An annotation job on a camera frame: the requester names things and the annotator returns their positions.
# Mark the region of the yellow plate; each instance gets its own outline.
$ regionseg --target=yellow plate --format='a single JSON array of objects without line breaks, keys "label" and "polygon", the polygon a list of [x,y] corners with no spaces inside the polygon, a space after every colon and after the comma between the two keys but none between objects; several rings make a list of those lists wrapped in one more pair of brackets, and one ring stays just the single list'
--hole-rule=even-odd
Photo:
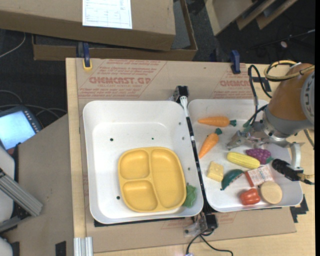
[{"label": "yellow plate", "polygon": [[186,200],[180,160],[168,148],[141,147],[126,151],[118,162],[118,176],[122,198],[133,211],[168,211]]}]

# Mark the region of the toy carrot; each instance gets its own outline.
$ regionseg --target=toy carrot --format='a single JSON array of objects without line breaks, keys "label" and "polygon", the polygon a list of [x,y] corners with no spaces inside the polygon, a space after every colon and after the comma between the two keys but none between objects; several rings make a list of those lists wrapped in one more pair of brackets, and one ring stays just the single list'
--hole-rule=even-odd
[{"label": "toy carrot", "polygon": [[219,141],[219,136],[222,131],[217,128],[215,132],[210,133],[204,140],[202,147],[199,152],[199,158],[202,158],[206,153],[208,153]]},{"label": "toy carrot", "polygon": [[217,126],[217,127],[226,127],[228,125],[236,126],[237,120],[229,120],[226,116],[211,116],[207,118],[202,118],[198,120],[199,123],[209,125],[209,126]]}]

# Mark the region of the phone screen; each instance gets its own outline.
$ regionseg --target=phone screen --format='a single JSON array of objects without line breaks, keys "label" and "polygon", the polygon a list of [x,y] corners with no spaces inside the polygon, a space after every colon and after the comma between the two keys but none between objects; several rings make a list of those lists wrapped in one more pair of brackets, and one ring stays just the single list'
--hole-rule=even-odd
[{"label": "phone screen", "polygon": [[0,117],[0,140],[5,150],[14,148],[35,134],[22,110]]}]

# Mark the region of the tomato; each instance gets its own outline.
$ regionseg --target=tomato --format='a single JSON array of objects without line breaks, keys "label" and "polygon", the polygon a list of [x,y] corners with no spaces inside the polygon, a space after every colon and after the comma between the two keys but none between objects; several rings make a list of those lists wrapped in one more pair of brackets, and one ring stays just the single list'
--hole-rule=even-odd
[{"label": "tomato", "polygon": [[254,205],[260,202],[261,198],[257,189],[251,188],[240,195],[240,200],[244,206]]}]

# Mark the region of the white paper label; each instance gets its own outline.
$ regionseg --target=white paper label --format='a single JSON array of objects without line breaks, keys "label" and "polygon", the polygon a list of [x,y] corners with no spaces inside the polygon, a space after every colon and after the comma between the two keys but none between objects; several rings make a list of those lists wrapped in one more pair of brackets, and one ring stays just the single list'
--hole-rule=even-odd
[{"label": "white paper label", "polygon": [[83,0],[82,25],[132,29],[130,0]]}]

